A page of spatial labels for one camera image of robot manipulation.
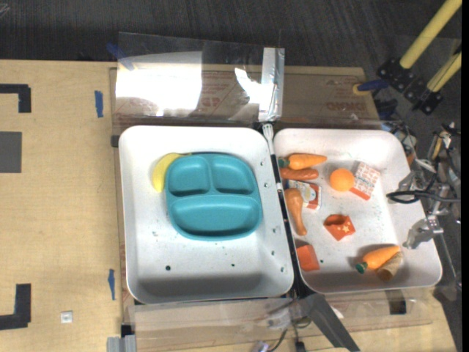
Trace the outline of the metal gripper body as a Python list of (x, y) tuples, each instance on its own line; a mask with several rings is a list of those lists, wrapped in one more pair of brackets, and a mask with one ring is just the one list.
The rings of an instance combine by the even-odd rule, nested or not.
[(460, 217), (460, 200), (456, 197), (450, 185), (441, 183), (435, 188), (435, 197), (432, 200), (432, 214), (436, 216)]

